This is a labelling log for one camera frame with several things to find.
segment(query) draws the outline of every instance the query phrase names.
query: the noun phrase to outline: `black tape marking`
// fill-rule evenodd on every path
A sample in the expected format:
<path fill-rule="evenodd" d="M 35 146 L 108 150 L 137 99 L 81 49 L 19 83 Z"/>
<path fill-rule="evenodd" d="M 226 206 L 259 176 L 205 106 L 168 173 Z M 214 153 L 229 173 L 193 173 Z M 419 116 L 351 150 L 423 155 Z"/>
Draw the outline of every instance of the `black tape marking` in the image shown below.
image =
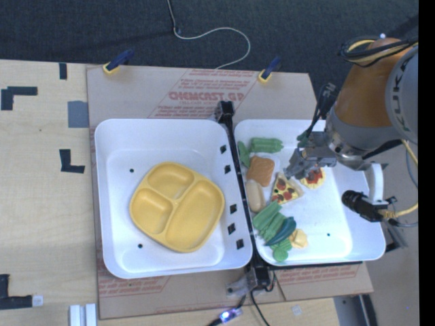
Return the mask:
<path fill-rule="evenodd" d="M 68 78 L 68 72 L 67 72 L 67 64 L 64 62 L 59 63 L 59 79 L 67 79 Z"/>
<path fill-rule="evenodd" d="M 88 103 L 83 101 L 68 102 L 68 128 L 88 128 Z"/>
<path fill-rule="evenodd" d="M 0 310 L 30 308 L 33 306 L 32 295 L 9 296 L 7 286 L 9 274 L 0 274 Z"/>
<path fill-rule="evenodd" d="M 14 108 L 14 95 L 31 95 L 38 94 L 38 87 L 7 87 L 1 90 L 1 110 L 12 110 Z"/>
<path fill-rule="evenodd" d="M 67 173 L 84 173 L 85 166 L 72 166 L 71 165 L 71 150 L 70 149 L 60 149 L 60 161 L 62 163 L 62 168 L 60 171 L 65 171 Z"/>

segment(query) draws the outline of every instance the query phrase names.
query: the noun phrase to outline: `gray floor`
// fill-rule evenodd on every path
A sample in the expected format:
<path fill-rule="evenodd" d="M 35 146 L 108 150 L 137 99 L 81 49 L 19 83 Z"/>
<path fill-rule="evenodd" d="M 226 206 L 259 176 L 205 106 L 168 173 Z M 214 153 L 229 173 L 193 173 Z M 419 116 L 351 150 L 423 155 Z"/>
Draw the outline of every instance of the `gray floor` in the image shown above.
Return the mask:
<path fill-rule="evenodd" d="M 388 163 L 384 170 L 385 197 L 395 196 L 397 210 L 407 209 L 417 201 L 417 189 L 408 175 L 403 146 L 375 158 Z M 418 177 L 413 165 L 412 173 Z M 418 210 L 400 217 L 402 223 L 418 221 Z M 420 325 L 419 309 L 419 228 L 397 228 L 384 225 L 387 244 L 395 249 L 385 252 L 376 261 L 367 262 L 374 292 L 370 299 L 376 321 L 368 320 L 362 310 L 361 298 L 336 298 L 336 308 L 342 326 L 413 326 Z"/>

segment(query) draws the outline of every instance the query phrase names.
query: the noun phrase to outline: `white tray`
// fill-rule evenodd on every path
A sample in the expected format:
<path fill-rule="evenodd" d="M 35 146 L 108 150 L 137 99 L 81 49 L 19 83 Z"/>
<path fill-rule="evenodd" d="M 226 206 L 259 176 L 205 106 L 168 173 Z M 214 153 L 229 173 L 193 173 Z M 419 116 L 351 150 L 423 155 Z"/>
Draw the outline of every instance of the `white tray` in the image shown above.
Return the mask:
<path fill-rule="evenodd" d="M 310 125 L 309 120 L 245 120 L 237 124 L 234 135 L 249 147 L 253 137 L 278 138 L 284 148 L 273 154 L 277 160 L 275 172 L 289 165 L 289 159 L 297 146 L 296 137 Z M 314 130 L 323 130 L 324 121 L 317 123 Z M 246 167 L 242 166 L 245 179 Z M 341 164 L 325 168 L 325 183 L 317 189 L 301 185 L 304 195 L 283 204 L 281 213 L 293 216 L 297 228 L 307 233 L 309 245 L 303 249 L 289 251 L 287 260 L 278 263 L 272 250 L 264 246 L 264 240 L 254 230 L 256 246 L 260 256 L 274 266 L 298 266 L 331 264 L 353 261 L 368 261 L 380 258 L 385 251 L 385 238 L 380 223 L 371 223 L 354 213 L 341 202 L 342 194 L 348 189 L 368 194 L 364 172 L 355 172 Z M 264 188 L 266 199 L 270 199 L 270 187 Z"/>
<path fill-rule="evenodd" d="M 218 123 L 107 120 L 95 130 L 95 148 L 103 259 L 112 274 L 143 278 L 235 269 L 249 263 L 252 244 L 245 211 L 228 137 Z M 142 178 L 153 166 L 167 161 L 206 176 L 225 196 L 219 224 L 204 246 L 192 253 L 158 244 L 129 215 L 131 196 Z"/>

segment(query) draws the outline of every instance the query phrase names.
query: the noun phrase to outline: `light wood surface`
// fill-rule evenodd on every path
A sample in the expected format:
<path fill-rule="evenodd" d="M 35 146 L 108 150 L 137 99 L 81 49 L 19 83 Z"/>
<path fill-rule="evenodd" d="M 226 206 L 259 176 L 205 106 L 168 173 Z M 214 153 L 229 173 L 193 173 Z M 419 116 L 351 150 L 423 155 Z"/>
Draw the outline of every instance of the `light wood surface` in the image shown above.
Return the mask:
<path fill-rule="evenodd" d="M 67 325 L 70 305 L 97 303 L 89 131 L 69 128 L 67 103 L 87 101 L 86 65 L 0 61 L 0 88 L 36 86 L 0 111 L 0 274 L 10 295 L 42 295 L 43 306 L 0 310 L 0 325 Z M 59 149 L 83 174 L 60 171 Z M 331 298 L 263 304 L 271 325 L 338 325 Z M 207 325 L 221 310 L 99 321 L 99 325 Z M 263 325 L 253 306 L 232 325 Z"/>

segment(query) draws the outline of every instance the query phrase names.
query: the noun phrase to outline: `green pepper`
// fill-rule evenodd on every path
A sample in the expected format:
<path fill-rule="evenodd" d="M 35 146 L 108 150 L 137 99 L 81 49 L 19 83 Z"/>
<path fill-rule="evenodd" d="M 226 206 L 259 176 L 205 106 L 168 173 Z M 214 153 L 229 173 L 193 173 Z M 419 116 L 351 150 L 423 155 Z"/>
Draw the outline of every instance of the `green pepper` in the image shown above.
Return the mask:
<path fill-rule="evenodd" d="M 296 221 L 294 221 L 293 216 L 287 217 L 283 221 L 283 225 L 281 226 L 280 230 L 275 234 L 275 236 L 266 242 L 266 246 L 271 246 L 274 244 L 278 244 L 279 242 L 283 241 L 284 239 L 288 238 L 290 234 L 293 233 L 293 231 L 296 229 Z"/>

